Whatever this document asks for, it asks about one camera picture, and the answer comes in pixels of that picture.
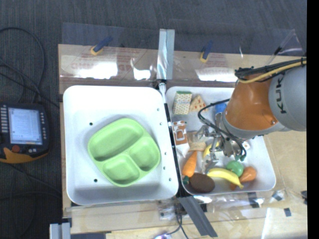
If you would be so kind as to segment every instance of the dark gray carpet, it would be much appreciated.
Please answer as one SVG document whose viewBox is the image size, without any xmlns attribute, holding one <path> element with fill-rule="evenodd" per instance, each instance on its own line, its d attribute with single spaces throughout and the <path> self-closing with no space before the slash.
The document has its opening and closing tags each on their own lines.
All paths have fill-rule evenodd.
<svg viewBox="0 0 319 239">
<path fill-rule="evenodd" d="M 57 45 L 95 44 L 99 34 L 83 36 L 89 25 L 148 29 L 151 33 L 141 42 L 138 34 L 125 30 L 126 35 L 114 45 L 156 49 L 158 30 L 172 28 L 178 50 L 199 51 L 203 42 L 212 38 L 215 52 L 238 53 L 241 47 L 243 53 L 251 54 L 272 54 L 294 29 L 298 39 L 292 46 L 299 50 L 289 54 L 307 51 L 307 0 L 0 0 L 0 28 L 22 27 L 39 37 L 46 52 L 40 90 L 56 104 Z M 17 30 L 0 33 L 0 57 L 32 80 L 39 80 L 41 56 L 30 36 Z M 6 67 L 1 66 L 0 71 L 20 81 Z M 0 84 L 0 100 L 19 98 L 18 84 L 1 75 Z M 30 103 L 32 97 L 33 93 L 26 90 L 21 101 Z M 61 190 L 59 109 L 46 100 L 43 103 L 51 124 L 50 153 L 15 167 Z M 55 194 L 7 164 L 0 163 L 0 178 L 0 198 L 31 190 Z M 49 238 L 49 224 L 61 222 L 61 217 L 61 200 L 50 195 L 14 196 L 11 201 L 1 198 L 0 238 L 19 238 L 21 234 L 22 239 Z"/>
</svg>

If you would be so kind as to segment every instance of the kuka logo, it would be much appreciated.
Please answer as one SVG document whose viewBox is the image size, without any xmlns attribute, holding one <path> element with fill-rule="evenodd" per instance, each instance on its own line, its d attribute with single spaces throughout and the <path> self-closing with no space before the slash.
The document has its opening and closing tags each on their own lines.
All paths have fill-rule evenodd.
<svg viewBox="0 0 319 239">
<path fill-rule="evenodd" d="M 277 106 L 279 107 L 280 109 L 280 113 L 282 114 L 286 114 L 287 112 L 284 110 L 284 103 L 282 102 L 282 98 L 281 98 L 281 82 L 283 81 L 284 79 L 284 75 L 282 76 L 281 79 L 278 78 L 278 84 L 276 86 L 276 94 L 278 95 L 278 98 L 276 99 L 277 101 Z"/>
</svg>

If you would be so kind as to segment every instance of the green fruit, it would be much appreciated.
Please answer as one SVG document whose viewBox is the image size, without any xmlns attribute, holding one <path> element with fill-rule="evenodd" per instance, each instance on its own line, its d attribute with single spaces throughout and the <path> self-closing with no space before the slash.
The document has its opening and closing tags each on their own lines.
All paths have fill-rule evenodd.
<svg viewBox="0 0 319 239">
<path fill-rule="evenodd" d="M 232 171 L 233 173 L 237 174 L 240 177 L 244 172 L 244 166 L 242 163 L 232 160 L 226 165 L 226 169 Z"/>
</svg>

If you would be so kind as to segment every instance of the cracker box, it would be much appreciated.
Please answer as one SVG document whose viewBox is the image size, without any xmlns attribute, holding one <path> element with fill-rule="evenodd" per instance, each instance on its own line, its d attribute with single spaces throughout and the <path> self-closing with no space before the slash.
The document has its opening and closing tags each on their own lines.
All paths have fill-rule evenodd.
<svg viewBox="0 0 319 239">
<path fill-rule="evenodd" d="M 177 91 L 173 104 L 173 113 L 176 115 L 188 114 L 191 97 L 191 92 Z"/>
</svg>

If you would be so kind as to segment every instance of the green plate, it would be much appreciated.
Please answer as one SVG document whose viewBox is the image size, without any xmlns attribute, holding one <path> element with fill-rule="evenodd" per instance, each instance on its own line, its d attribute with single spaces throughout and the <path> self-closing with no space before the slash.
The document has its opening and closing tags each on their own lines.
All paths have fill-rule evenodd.
<svg viewBox="0 0 319 239">
<path fill-rule="evenodd" d="M 153 138 L 128 118 L 97 131 L 89 140 L 88 152 L 104 176 L 119 187 L 132 185 L 160 163 L 160 150 Z"/>
</svg>

